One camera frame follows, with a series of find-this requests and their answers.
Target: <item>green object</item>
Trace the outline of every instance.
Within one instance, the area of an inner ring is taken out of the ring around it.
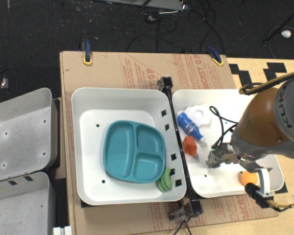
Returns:
[[[162,192],[172,189],[172,183],[170,179],[170,168],[165,168],[162,176],[158,179],[158,186]]]

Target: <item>plastic bottle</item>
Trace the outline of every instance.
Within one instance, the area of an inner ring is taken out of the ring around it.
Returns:
[[[185,131],[188,136],[192,136],[199,143],[202,143],[206,138],[199,132],[198,126],[183,112],[176,118],[177,124]]]

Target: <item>cardboard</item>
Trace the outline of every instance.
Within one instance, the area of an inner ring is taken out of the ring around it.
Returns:
[[[174,230],[179,225],[168,219],[169,213],[177,210],[176,203],[81,206],[76,188],[72,93],[82,87],[156,89],[157,81],[162,76],[172,78],[173,91],[234,89],[241,86],[238,75],[231,74],[225,56],[222,57],[224,65],[219,67],[212,62],[209,55],[93,52],[93,63],[86,66],[83,64],[82,54],[80,51],[60,53],[69,222],[73,227],[73,234],[129,235],[158,231],[159,234],[169,234],[164,231]],[[287,198],[285,200],[291,201],[290,194]],[[242,224],[251,226],[245,220],[278,217],[277,212],[261,209],[247,195],[203,199],[200,202],[204,213],[192,218],[189,223],[190,227],[196,227],[195,231],[205,231],[205,227],[209,225],[212,230],[221,234],[222,226],[211,225],[244,221]],[[240,234],[241,229],[235,227],[239,232],[237,234]],[[242,233],[253,234],[253,231],[247,228],[246,231],[242,230]]]

